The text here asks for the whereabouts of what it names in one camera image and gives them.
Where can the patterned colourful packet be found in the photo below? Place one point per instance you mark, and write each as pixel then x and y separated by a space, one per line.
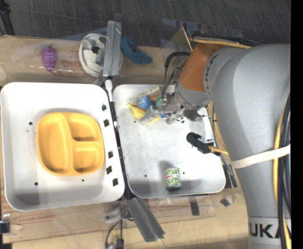
pixel 151 90

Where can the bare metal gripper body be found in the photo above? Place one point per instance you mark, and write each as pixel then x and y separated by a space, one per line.
pixel 171 105

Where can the teal cloth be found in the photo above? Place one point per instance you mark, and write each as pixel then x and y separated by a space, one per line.
pixel 136 53

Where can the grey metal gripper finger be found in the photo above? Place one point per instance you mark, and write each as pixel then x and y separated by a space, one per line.
pixel 149 115
pixel 171 119

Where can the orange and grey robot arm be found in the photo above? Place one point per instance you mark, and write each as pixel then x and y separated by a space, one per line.
pixel 247 108

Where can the brown cardboard board red print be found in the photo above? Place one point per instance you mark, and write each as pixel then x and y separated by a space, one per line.
pixel 63 224

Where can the black cylinder on white bracket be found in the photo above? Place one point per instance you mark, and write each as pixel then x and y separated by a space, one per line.
pixel 197 141

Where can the yellow divided plate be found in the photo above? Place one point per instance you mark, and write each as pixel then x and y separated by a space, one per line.
pixel 55 144

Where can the purple grapes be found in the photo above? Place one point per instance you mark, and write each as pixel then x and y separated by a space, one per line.
pixel 49 57

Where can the green can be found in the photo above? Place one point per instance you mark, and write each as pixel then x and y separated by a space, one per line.
pixel 172 179

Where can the yellow banana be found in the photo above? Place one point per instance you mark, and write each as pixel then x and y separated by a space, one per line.
pixel 137 112

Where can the white plastic tray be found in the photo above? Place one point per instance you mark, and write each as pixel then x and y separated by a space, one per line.
pixel 19 144
pixel 154 149

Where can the blue ball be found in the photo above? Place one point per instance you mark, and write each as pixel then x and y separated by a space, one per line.
pixel 144 102

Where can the small orange toy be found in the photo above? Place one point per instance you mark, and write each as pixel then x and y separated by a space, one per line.
pixel 154 98

